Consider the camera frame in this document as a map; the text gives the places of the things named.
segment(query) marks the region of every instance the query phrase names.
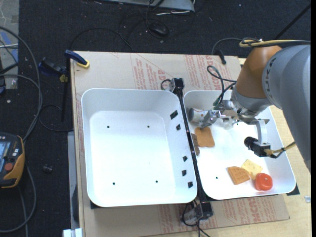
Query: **cable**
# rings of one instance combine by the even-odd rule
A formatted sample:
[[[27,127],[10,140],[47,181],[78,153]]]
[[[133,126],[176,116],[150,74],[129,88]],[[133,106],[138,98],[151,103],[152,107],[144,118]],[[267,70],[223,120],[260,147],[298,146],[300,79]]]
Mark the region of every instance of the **cable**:
[[[198,222],[196,222],[195,224],[188,224],[188,223],[185,221],[184,215],[185,215],[185,212],[186,212],[188,206],[189,206],[189,203],[186,204],[186,206],[185,206],[185,208],[184,208],[184,210],[183,210],[183,213],[182,213],[182,215],[181,215],[181,221],[183,222],[183,224],[185,224],[185,225],[188,226],[188,227],[195,227],[195,226],[197,226],[197,228],[198,228],[198,236],[200,236],[200,232],[202,232],[202,233],[204,233],[207,237],[211,237],[210,235],[208,235],[208,234],[200,227],[200,225],[199,225],[200,220],[198,220]]]
[[[163,81],[162,81],[162,83],[161,83],[161,85],[160,85],[160,88],[161,88],[162,90],[166,90],[166,89],[162,86],[165,82],[171,82],[171,80],[166,79],[166,80],[163,80]]]
[[[275,153],[279,153],[278,155],[276,155],[275,157],[279,157],[284,151],[288,150],[288,149],[291,149],[293,147],[296,146],[296,143],[295,141],[293,141],[292,143],[290,143],[289,145],[287,145],[285,148],[281,148],[281,149],[278,149],[278,150],[271,150],[271,149],[264,149],[264,152],[271,156],[272,154],[275,154]]]
[[[4,44],[2,40],[0,40],[0,43],[3,45],[3,48],[6,49],[6,51],[11,55],[11,57],[14,59],[15,63],[18,63],[18,61],[15,59],[14,55],[9,51],[8,47]]]
[[[25,43],[25,41],[18,34],[14,33],[12,30],[10,30],[10,29],[8,29],[6,27],[0,26],[0,29],[3,29],[4,31],[7,31],[8,33],[12,34],[13,36],[15,36],[17,39],[19,39],[21,41],[21,43],[25,46],[25,48],[27,49],[28,53],[31,56],[32,62],[34,63],[34,68],[37,68],[37,62],[35,60],[35,57],[34,57],[32,51],[30,50],[29,46]],[[33,83],[38,88],[39,95],[38,95],[37,113],[35,114],[35,116],[33,118],[33,121],[31,122],[31,124],[29,126],[29,129],[27,130],[25,136],[22,139],[24,145],[26,144],[27,138],[32,133],[32,131],[33,131],[33,129],[34,129],[36,123],[37,123],[37,120],[38,120],[38,117],[39,117],[39,114],[40,114],[40,110],[41,110],[41,107],[42,107],[42,93],[41,93],[41,90],[40,90],[40,74],[39,74],[37,69],[36,69],[36,74],[37,74],[37,79],[38,79],[37,84],[33,80],[31,80],[30,78],[25,77],[23,75],[4,74],[5,77],[21,77],[21,78],[25,78],[25,79],[29,80],[31,83]],[[33,207],[32,207],[32,210],[31,210],[29,216],[24,220],[24,222],[22,224],[20,224],[19,226],[15,227],[13,229],[0,230],[0,233],[14,232],[14,231],[20,229],[23,226],[25,226],[25,228],[27,230],[28,228],[27,228],[26,224],[30,220],[30,218],[33,216],[33,213],[35,211],[36,203],[37,203],[36,188],[35,188],[34,180],[33,180],[32,174],[30,172],[29,166],[27,164],[27,161],[25,161],[25,166],[26,166],[29,178],[31,180],[32,188],[33,188]]]
[[[62,109],[61,109],[59,106],[57,106],[57,105],[45,105],[45,106],[42,107],[42,109],[41,109],[40,112],[42,112],[44,109],[46,109],[46,108],[48,108],[48,107],[56,107],[56,108],[58,108],[60,111],[62,111]],[[40,121],[40,123],[42,124],[42,126],[44,126],[46,129],[48,129],[48,130],[50,130],[50,131],[53,131],[53,132],[71,132],[71,131],[73,131],[73,129],[69,129],[69,130],[56,130],[56,129],[50,128],[50,127],[48,127],[47,125],[45,125],[45,124],[42,122],[42,120],[41,120],[41,118],[40,118],[40,115],[39,115],[39,121]]]
[[[209,68],[212,68],[213,70],[215,70],[215,72],[217,73],[217,75],[215,75],[214,73],[212,73]],[[223,102],[223,98],[224,98],[224,94],[227,90],[229,90],[230,88],[232,88],[235,84],[236,81],[235,80],[228,80],[228,79],[224,79],[222,78],[222,75],[219,73],[218,69],[215,66],[209,65],[207,66],[207,71],[214,77],[218,78],[221,81],[221,85],[222,85],[222,93],[218,96],[218,98],[215,100],[215,102],[213,103],[213,106],[217,106],[218,104],[221,104]],[[232,82],[228,87],[224,88],[224,81],[228,81],[228,82]]]
[[[297,20],[299,20],[309,9],[311,8],[311,4],[307,5],[307,7],[298,14],[277,36],[274,37],[274,40],[280,38],[292,25],[295,24]]]
[[[8,72],[9,70],[15,68],[16,66],[18,66],[18,64],[17,64],[17,63],[14,63],[14,64],[9,65],[9,66],[6,67],[5,69],[0,70],[0,75],[1,75],[1,74],[4,74],[4,73],[6,73],[6,72]]]
[[[228,38],[220,39],[219,41],[217,41],[217,42],[214,44],[214,46],[213,46],[213,48],[212,48],[212,52],[211,52],[212,55],[214,55],[215,47],[216,47],[220,42],[223,42],[223,41],[225,41],[225,40],[238,40],[238,41],[242,41],[242,39],[234,38],[234,37],[228,37]]]
[[[81,36],[82,34],[86,33],[86,32],[89,32],[89,31],[92,31],[92,30],[107,30],[107,31],[110,31],[112,33],[115,33],[117,35],[119,35],[121,37],[121,39],[124,41],[124,43],[131,49],[132,52],[134,52],[132,46],[128,43],[127,41],[127,38],[125,38],[121,33],[117,32],[117,31],[114,31],[110,28],[106,28],[106,27],[96,27],[96,28],[89,28],[89,29],[86,29],[80,33],[78,33],[74,38],[73,40],[71,41],[70,45],[69,45],[69,50],[72,50],[72,47],[73,47],[73,44],[74,42],[76,41],[76,39]]]
[[[152,34],[153,36],[155,36],[156,38],[164,39],[164,41],[169,40],[169,39],[171,39],[171,38],[174,38],[174,37],[177,37],[177,36],[179,36],[179,35],[182,35],[182,34],[186,33],[189,29],[191,29],[191,25],[192,25],[192,23],[194,22],[194,19],[195,19],[195,14],[198,13],[198,12],[200,12],[200,11],[205,7],[205,5],[206,5],[207,2],[208,2],[208,0],[206,0],[206,1],[204,2],[203,6],[202,6],[199,10],[195,10],[194,12],[192,12],[192,14],[190,13],[190,15],[193,15],[193,16],[192,16],[192,20],[191,20],[190,23],[188,24],[187,29],[185,29],[184,31],[178,32],[178,33],[176,33],[176,34],[174,34],[174,35],[172,35],[172,36],[165,36],[165,37],[158,37],[158,36],[152,34],[151,31],[149,31],[149,33]],[[147,13],[147,14],[148,14],[148,13],[152,13],[152,11],[150,11],[150,10],[146,10],[146,11],[142,11],[142,12],[139,11],[139,13],[142,15],[142,17],[144,17],[144,16],[143,16],[144,13]],[[122,18],[118,29],[120,29],[121,26],[122,26],[122,24],[125,22],[125,20],[126,20],[127,18],[129,18],[128,16],[131,16],[131,15],[133,15],[133,14],[136,14],[136,12],[130,12],[130,13],[128,13],[127,15],[125,15],[125,16]],[[188,16],[188,14],[183,15],[183,12],[181,12],[181,11],[175,11],[175,10],[172,10],[171,12],[157,13],[156,15],[157,15],[157,16],[161,16],[161,15],[166,15],[166,14],[172,14],[172,15],[174,15],[174,16]],[[147,18],[147,20],[157,20],[157,19],[154,19],[154,18]],[[142,21],[137,22],[136,24],[134,24],[134,25],[131,27],[131,30],[130,30],[129,33],[126,35],[126,39],[127,39],[127,40],[129,39],[129,37],[130,37],[130,35],[132,34],[132,32],[134,31],[134,29],[135,29]]]
[[[33,206],[32,206],[32,210],[31,210],[29,216],[26,218],[26,220],[25,220],[22,224],[20,224],[19,226],[15,227],[15,228],[13,228],[13,229],[0,230],[0,233],[2,233],[2,234],[7,234],[7,233],[14,232],[14,231],[20,229],[21,227],[25,226],[25,225],[28,223],[28,221],[30,220],[30,218],[32,217],[32,215],[33,215],[33,213],[34,213],[34,211],[35,211],[36,203],[37,203],[36,188],[35,188],[35,184],[34,184],[33,177],[32,177],[32,175],[31,175],[30,169],[29,169],[29,167],[28,167],[26,161],[25,161],[25,166],[26,166],[27,172],[28,172],[28,174],[29,174],[29,178],[30,178],[30,180],[31,180],[32,188],[33,188]]]
[[[0,48],[11,48],[11,49],[18,49],[19,44],[10,44],[10,45],[2,45]]]
[[[152,36],[154,36],[154,37],[156,37],[156,38],[158,38],[158,39],[163,39],[164,37],[163,36],[158,36],[158,35],[156,35],[156,34],[154,34],[151,30],[150,30],[150,28],[149,28],[149,25],[148,25],[148,18],[147,18],[147,14],[148,14],[148,10],[149,10],[149,7],[150,7],[150,5],[154,2],[155,0],[149,0],[149,4],[148,4],[148,6],[147,6],[147,10],[146,10],[146,14],[145,14],[145,24],[146,24],[146,29],[147,29],[147,31],[152,35]]]
[[[24,203],[24,198],[22,195],[22,191],[20,186],[17,186],[18,190],[19,190],[19,194],[20,194],[20,199],[21,199],[21,203],[22,203],[22,207],[23,207],[23,215],[24,215],[24,220],[27,220],[27,215],[26,215],[26,207],[25,207],[25,203]],[[29,229],[28,229],[28,224],[25,223],[25,236],[28,237],[29,236]]]
[[[296,39],[276,39],[269,41],[262,41],[261,39],[254,39],[250,37],[243,38],[240,42],[240,47],[267,47],[280,44],[310,44],[310,41],[296,40]]]

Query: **black cable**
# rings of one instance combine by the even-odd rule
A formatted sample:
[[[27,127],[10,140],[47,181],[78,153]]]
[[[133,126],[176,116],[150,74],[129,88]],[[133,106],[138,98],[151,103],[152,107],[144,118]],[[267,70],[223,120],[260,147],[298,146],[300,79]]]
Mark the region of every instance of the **black cable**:
[[[159,8],[160,5],[162,5],[162,3],[164,2],[165,0],[160,0],[153,8],[152,8],[152,11],[156,10],[157,8]]]
[[[215,70],[215,72],[217,73],[217,75],[215,75],[214,73],[212,73],[209,68],[212,68]],[[220,72],[218,71],[218,69],[215,66],[209,65],[207,66],[207,71],[214,77],[218,78],[221,81],[221,85],[222,85],[222,93],[218,96],[218,98],[216,99],[216,101],[213,103],[214,106],[216,106],[217,104],[221,104],[223,102],[223,98],[224,98],[224,94],[227,90],[229,90],[231,87],[233,87],[236,84],[235,80],[228,80],[228,79],[224,79],[222,78],[222,75],[220,74]],[[232,82],[228,87],[224,88],[224,81],[228,81],[228,82]]]
[[[76,41],[77,38],[79,38],[82,34],[86,33],[86,32],[89,32],[89,31],[94,31],[94,30],[107,30],[107,31],[110,31],[112,33],[115,33],[117,35],[119,35],[121,37],[121,39],[124,41],[124,43],[131,49],[132,52],[134,52],[132,46],[128,43],[127,41],[127,38],[125,38],[121,33],[117,32],[117,31],[114,31],[110,28],[106,28],[106,27],[96,27],[96,28],[89,28],[89,29],[86,29],[80,33],[78,33],[71,41],[70,45],[69,45],[69,50],[72,50],[72,47],[73,47],[73,44],[74,42]]]
[[[8,72],[9,70],[15,68],[16,66],[18,66],[18,64],[17,64],[17,63],[14,63],[14,64],[9,65],[9,66],[6,67],[5,69],[0,70],[0,75],[1,75],[1,74],[4,74],[4,73],[6,73],[6,72]]]
[[[152,36],[154,36],[155,38],[162,39],[162,38],[164,38],[164,37],[163,37],[163,36],[158,36],[157,34],[154,34],[154,33],[150,30],[149,25],[148,25],[148,18],[147,18],[148,10],[149,10],[150,5],[151,5],[154,1],[155,1],[155,0],[150,0],[150,1],[149,1],[149,4],[148,4],[148,6],[147,6],[147,10],[146,10],[146,13],[145,13],[146,29],[147,29],[147,31],[148,31]]]
[[[32,188],[33,188],[33,207],[32,207],[32,210],[29,214],[29,216],[26,218],[26,220],[21,223],[19,226],[13,228],[13,229],[8,229],[8,230],[0,230],[0,233],[2,234],[7,234],[7,233],[11,233],[11,232],[14,232],[16,230],[19,230],[20,228],[22,228],[23,226],[25,226],[28,221],[30,220],[30,218],[32,217],[34,211],[35,211],[35,208],[36,208],[36,203],[37,203],[37,197],[36,197],[36,188],[35,188],[35,184],[34,184],[34,180],[33,180],[33,177],[31,175],[31,172],[30,172],[30,169],[27,165],[27,162],[25,161],[25,166],[26,166],[26,169],[27,169],[27,172],[29,174],[29,178],[31,180],[31,183],[32,183]]]
[[[200,232],[202,232],[202,233],[204,233],[207,237],[211,237],[210,235],[208,235],[208,234],[200,227],[200,225],[199,225],[200,220],[198,220],[198,222],[196,222],[195,224],[188,224],[188,223],[185,221],[184,215],[185,215],[186,210],[187,210],[187,208],[188,208],[189,205],[190,205],[189,203],[186,204],[186,206],[185,206],[185,208],[184,208],[184,210],[183,210],[183,213],[182,213],[182,215],[181,215],[181,221],[183,222],[183,224],[185,224],[185,225],[188,226],[188,227],[197,227],[197,228],[198,228],[198,232],[199,232],[199,233],[198,233],[199,236],[200,236]]]
[[[57,106],[57,105],[45,105],[45,106],[42,107],[42,109],[41,109],[40,112],[42,112],[44,109],[46,109],[46,108],[48,108],[48,107],[56,107],[56,108],[58,108],[60,111],[62,111],[62,109],[61,109],[59,106]],[[71,132],[71,131],[73,131],[73,129],[57,130],[57,129],[50,128],[50,127],[48,127],[47,125],[45,125],[45,124],[43,123],[43,121],[42,121],[41,118],[40,118],[40,115],[39,115],[39,122],[40,122],[40,123],[42,124],[42,126],[44,126],[47,130],[50,130],[50,131],[53,131],[53,132]]]
[[[17,186],[18,190],[19,190],[19,194],[20,194],[20,199],[21,199],[21,203],[22,203],[22,208],[23,208],[23,215],[24,215],[24,220],[27,220],[27,214],[26,214],[26,207],[25,207],[25,203],[24,203],[24,198],[22,195],[22,191],[20,186]],[[25,223],[25,237],[29,236],[29,228],[28,228],[28,224]]]
[[[206,69],[207,69],[207,71],[208,71],[212,76],[218,78],[219,80],[229,81],[229,82],[236,82],[235,80],[229,80],[229,79],[225,79],[225,78],[222,78],[222,77],[219,77],[219,76],[215,75],[214,73],[212,73],[212,72],[209,70],[209,68],[215,68],[215,69],[217,69],[217,68],[214,67],[214,66],[212,66],[212,65],[209,65],[209,66],[207,66]]]
[[[196,13],[200,12],[200,11],[205,7],[205,5],[206,5],[207,2],[208,2],[208,0],[206,0],[206,1],[204,2],[203,6],[202,6],[199,10],[195,10],[194,12],[191,12],[191,11],[190,11],[190,13],[185,13],[185,14],[176,14],[176,13],[170,14],[170,15],[172,15],[172,16],[188,16],[188,15],[193,15],[193,16],[192,16],[192,20],[191,20],[190,23],[189,23],[189,26],[188,26],[184,31],[178,32],[178,33],[176,33],[176,34],[174,34],[174,35],[172,35],[172,36],[165,36],[165,37],[159,37],[159,36],[157,36],[157,35],[154,35],[150,30],[148,30],[149,33],[150,33],[151,35],[153,35],[154,37],[156,37],[156,38],[164,39],[164,41],[169,40],[169,39],[172,39],[172,38],[175,38],[175,37],[180,36],[180,35],[182,35],[182,34],[185,34],[188,30],[191,29],[191,26],[192,26],[192,24],[193,24],[193,22],[194,22],[194,20],[195,20],[195,15],[196,15]],[[128,18],[128,16],[133,15],[133,14],[136,14],[136,13],[137,13],[137,12],[130,12],[130,13],[128,13],[127,15],[125,15],[124,18],[123,18],[123,19],[121,20],[121,22],[120,22],[119,29],[121,28],[122,23]],[[139,13],[142,15],[142,17],[144,17],[144,16],[143,16],[143,13],[152,13],[152,11],[146,10],[146,11],[139,12]],[[147,18],[147,20],[157,20],[157,19],[154,19],[154,18]],[[137,22],[136,24],[134,24],[134,25],[132,26],[131,30],[130,30],[129,33],[126,35],[126,39],[127,39],[127,40],[129,39],[129,37],[130,37],[130,35],[132,34],[132,32],[134,31],[134,29],[135,29],[141,22],[143,22],[143,21],[144,21],[144,19],[141,20],[141,21],[139,21],[139,22]]]
[[[34,63],[34,68],[37,68],[37,62],[35,60],[35,57],[31,51],[31,49],[29,48],[29,46],[26,44],[26,42],[16,33],[14,33],[12,30],[6,28],[6,27],[3,27],[3,26],[0,26],[0,29],[12,34],[13,36],[15,36],[17,39],[20,40],[20,42],[24,45],[24,47],[27,49],[29,55],[31,56],[31,59],[32,59],[32,62]],[[40,90],[40,75],[39,75],[39,72],[38,70],[36,69],[36,73],[37,73],[37,79],[38,79],[38,82],[37,84],[31,80],[30,78],[27,78],[23,75],[13,75],[13,74],[5,74],[4,76],[5,77],[21,77],[21,78],[26,78],[27,80],[31,81],[37,88],[38,88],[38,107],[37,107],[37,113],[35,114],[34,118],[33,118],[33,121],[31,122],[30,126],[29,126],[29,129],[28,131],[26,132],[25,136],[23,137],[23,143],[24,145],[26,144],[26,141],[27,141],[27,138],[29,137],[29,135],[32,133],[32,131],[34,130],[34,127],[37,123],[37,120],[38,120],[38,117],[39,117],[39,114],[40,114],[40,110],[41,110],[41,106],[42,106],[42,93],[41,93],[41,90]],[[27,222],[30,220],[30,218],[33,216],[33,213],[35,211],[35,208],[36,208],[36,203],[37,203],[37,196],[36,196],[36,188],[35,188],[35,184],[34,184],[34,180],[33,180],[33,177],[32,177],[32,174],[30,172],[30,169],[29,169],[29,166],[27,164],[27,161],[25,161],[25,166],[26,166],[26,169],[27,169],[27,172],[29,174],[29,178],[31,180],[31,184],[32,184],[32,188],[33,188],[33,207],[32,207],[32,210],[29,214],[29,216],[24,220],[23,223],[21,223],[19,226],[13,228],[13,229],[8,229],[8,230],[0,230],[0,233],[10,233],[10,232],[14,232],[18,229],[20,229],[21,227],[25,226],[26,227],[26,230],[27,230]]]
[[[171,80],[166,79],[166,80],[163,80],[163,81],[162,81],[162,83],[160,84],[160,88],[161,88],[162,90],[166,90],[166,89],[162,86],[165,82],[171,82]]]
[[[307,5],[307,7],[300,13],[298,14],[284,29],[273,39],[277,40],[278,38],[281,37],[297,20],[299,20],[309,9],[311,8],[311,4]]]
[[[214,46],[213,46],[213,48],[212,48],[212,52],[211,52],[212,55],[214,55],[215,47],[216,47],[220,42],[223,42],[223,41],[225,41],[225,40],[238,40],[239,42],[242,41],[242,39],[240,39],[240,38],[235,38],[235,37],[228,37],[228,38],[220,39],[219,41],[217,41],[217,42],[214,44]]]

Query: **cheese slice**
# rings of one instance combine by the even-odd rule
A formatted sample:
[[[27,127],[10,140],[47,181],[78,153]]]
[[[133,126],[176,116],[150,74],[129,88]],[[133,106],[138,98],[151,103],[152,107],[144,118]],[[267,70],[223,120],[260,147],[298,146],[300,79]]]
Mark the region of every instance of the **cheese slice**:
[[[246,171],[248,171],[248,173],[250,174],[253,180],[255,180],[256,175],[262,171],[262,167],[259,166],[258,164],[255,164],[251,160],[245,161],[241,167],[245,169]]]

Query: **black carpet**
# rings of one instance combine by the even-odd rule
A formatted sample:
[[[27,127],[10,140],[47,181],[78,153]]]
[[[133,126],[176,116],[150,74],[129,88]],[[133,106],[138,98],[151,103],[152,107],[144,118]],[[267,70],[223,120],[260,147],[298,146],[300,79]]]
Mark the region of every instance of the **black carpet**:
[[[60,66],[66,65],[66,49],[211,54],[214,45],[224,38],[310,40],[311,10],[302,13],[310,3],[311,0],[196,0],[195,13],[156,16],[168,10],[149,9],[146,14],[146,6],[103,1],[20,0],[19,36],[37,63],[47,57]],[[148,22],[158,19],[165,23],[169,36],[152,36],[146,31],[145,17]],[[238,44],[237,40],[225,40],[216,49],[224,55],[245,58],[250,50]],[[30,54],[19,42],[19,73],[35,80],[35,69]],[[60,131],[49,130],[38,122],[26,143],[27,162],[37,191],[36,210],[28,222],[28,232],[32,237],[60,237],[63,229],[70,228],[67,132],[63,131],[72,128],[72,107],[68,98],[65,121],[61,122],[58,107],[62,106],[63,84],[56,77],[40,78],[43,105],[49,105],[41,112],[41,121]],[[23,78],[18,86],[18,90],[8,90],[0,97],[0,129],[24,136],[36,113],[38,94],[36,87]],[[52,167],[51,173],[43,172],[46,164]],[[29,214],[33,190],[26,171],[20,188]],[[0,189],[0,236],[26,236],[24,227],[1,233],[23,221],[17,188]]]

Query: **metal bracket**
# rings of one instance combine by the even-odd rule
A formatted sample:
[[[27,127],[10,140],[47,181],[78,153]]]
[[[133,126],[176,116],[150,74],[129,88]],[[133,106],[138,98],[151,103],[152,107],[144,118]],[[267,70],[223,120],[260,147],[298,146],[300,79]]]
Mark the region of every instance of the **metal bracket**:
[[[83,237],[83,230],[82,228],[76,228],[74,230],[65,229],[63,230],[62,237]]]
[[[191,139],[191,133],[190,133],[190,130],[189,130],[186,110],[185,110],[184,103],[183,103],[183,88],[184,88],[184,83],[183,83],[183,79],[182,78],[173,78],[171,80],[171,83],[170,83],[170,86],[169,86],[169,91],[171,91],[172,93],[177,95],[178,98],[179,98],[179,101],[180,101],[181,111],[182,111],[183,120],[184,120],[184,125],[185,125],[185,128],[186,128],[187,138],[188,138],[188,142],[189,142],[189,146],[190,146],[190,150],[191,150],[193,167],[194,167],[194,170],[195,170],[195,175],[196,175],[196,180],[197,180],[197,195],[198,195],[199,201],[201,203],[202,218],[203,219],[207,219],[207,218],[213,216],[214,213],[213,213],[213,210],[212,210],[212,206],[211,206],[210,200],[208,199],[208,196],[206,195],[205,191],[203,190],[201,178],[200,178],[200,175],[199,175],[196,152],[195,152],[195,149],[194,149],[193,141]]]

